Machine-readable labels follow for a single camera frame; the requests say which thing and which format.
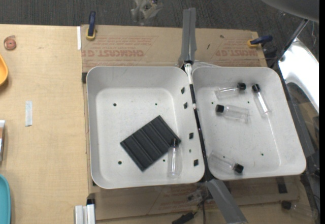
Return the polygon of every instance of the clamp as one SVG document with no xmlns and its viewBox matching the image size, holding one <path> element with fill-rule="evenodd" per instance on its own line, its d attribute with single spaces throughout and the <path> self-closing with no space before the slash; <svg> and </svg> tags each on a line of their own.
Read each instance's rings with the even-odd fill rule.
<svg viewBox="0 0 325 224">
<path fill-rule="evenodd" d="M 261 36 L 255 40 L 248 40 L 247 45 L 249 48 L 254 48 L 257 47 L 259 44 L 261 44 L 263 47 L 265 43 L 270 42 L 272 40 L 273 40 L 272 35 L 266 35 L 266 36 Z"/>
<path fill-rule="evenodd" d="M 90 41 L 95 39 L 95 35 L 96 35 L 95 17 L 96 17 L 96 12 L 91 11 L 90 15 L 89 15 L 89 28 L 86 31 L 86 39 L 88 39 Z"/>
</svg>

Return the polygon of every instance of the black cable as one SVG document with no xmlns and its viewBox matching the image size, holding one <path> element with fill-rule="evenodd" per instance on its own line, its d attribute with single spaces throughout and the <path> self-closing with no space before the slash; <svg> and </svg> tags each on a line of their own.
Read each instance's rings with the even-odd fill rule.
<svg viewBox="0 0 325 224">
<path fill-rule="evenodd" d="M 185 214 L 185 215 L 182 215 L 180 218 L 174 220 L 174 221 L 172 222 L 172 224 L 184 224 L 184 223 L 190 221 L 191 219 L 193 219 L 194 216 L 195 216 L 195 215 L 198 213 L 198 211 L 199 211 L 199 205 L 200 205 L 200 204 L 198 204 L 198 210 L 197 210 L 196 212 L 189 212 L 189 213 L 187 213 L 187 214 Z"/>
<path fill-rule="evenodd" d="M 202 203 L 202 211 L 203 211 L 203 224 L 206 224 L 206 216 L 205 216 L 204 204 L 205 204 L 205 200 Z"/>
</svg>

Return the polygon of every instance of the glass vial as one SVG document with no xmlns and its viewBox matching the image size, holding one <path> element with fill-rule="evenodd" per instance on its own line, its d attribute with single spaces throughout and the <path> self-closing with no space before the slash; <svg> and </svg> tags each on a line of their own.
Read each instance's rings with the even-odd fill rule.
<svg viewBox="0 0 325 224">
<path fill-rule="evenodd" d="M 178 147 L 178 140 L 173 139 L 168 149 L 168 177 L 177 178 L 182 172 L 182 154 Z"/>
<path fill-rule="evenodd" d="M 267 115 L 270 112 L 269 106 L 267 105 L 263 94 L 261 93 L 261 88 L 258 84 L 253 85 L 252 87 L 254 93 L 254 100 L 258 107 L 260 114 Z"/>
<path fill-rule="evenodd" d="M 246 84 L 239 82 L 237 85 L 220 86 L 214 91 L 218 99 L 239 94 L 246 89 Z"/>
<path fill-rule="evenodd" d="M 220 105 L 218 104 L 215 108 L 217 115 L 223 115 L 224 117 L 233 118 L 237 120 L 242 120 L 248 122 L 249 110 L 246 108 L 240 108 L 231 105 Z"/>
<path fill-rule="evenodd" d="M 291 214 L 292 217 L 304 220 L 316 220 L 318 212 L 316 209 L 311 209 L 309 205 L 304 205 L 299 202 L 282 201 L 282 209 Z"/>
<path fill-rule="evenodd" d="M 234 159 L 227 158 L 216 151 L 212 151 L 209 155 L 208 164 L 210 169 L 221 170 L 227 173 L 242 173 L 244 170 L 244 167 L 238 164 Z"/>
</svg>

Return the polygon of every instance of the wooden table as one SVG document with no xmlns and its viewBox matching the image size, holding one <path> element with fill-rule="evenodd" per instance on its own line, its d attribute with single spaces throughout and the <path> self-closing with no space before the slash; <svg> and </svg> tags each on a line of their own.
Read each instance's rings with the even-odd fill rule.
<svg viewBox="0 0 325 224">
<path fill-rule="evenodd" d="M 0 119 L 7 127 L 0 173 L 10 185 L 11 223 L 73 223 L 74 206 L 85 205 L 89 194 L 77 28 L 0 25 L 0 40 L 10 35 L 16 36 L 15 50 L 0 44 L 9 69 L 8 80 L 0 87 Z M 31 126 L 25 126 L 26 101 L 32 101 Z M 302 186 L 300 190 L 301 200 L 307 201 Z M 278 203 L 241 209 L 250 223 L 306 223 L 291 219 Z M 179 216 L 101 223 L 159 224 Z M 224 223 L 220 212 L 207 212 L 209 219 Z M 201 217 L 192 223 L 202 223 Z"/>
</svg>

